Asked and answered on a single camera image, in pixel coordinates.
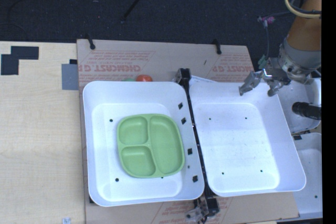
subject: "light wood surface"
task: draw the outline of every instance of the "light wood surface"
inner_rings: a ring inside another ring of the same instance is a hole
[[[38,46],[39,59],[0,76],[0,223],[85,223],[79,92],[61,83],[77,46],[0,42],[0,54],[11,46]]]

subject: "divided green plate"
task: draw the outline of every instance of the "divided green plate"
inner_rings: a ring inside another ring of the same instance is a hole
[[[124,170],[142,178],[176,174],[184,165],[179,127],[163,114],[123,118],[117,127],[119,157]]]

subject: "black fabric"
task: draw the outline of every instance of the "black fabric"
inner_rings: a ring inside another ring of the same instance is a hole
[[[245,45],[255,69],[265,54],[266,32],[258,16],[288,11],[284,0],[0,0],[0,40],[76,42],[92,39]],[[269,25],[269,56],[295,18]]]

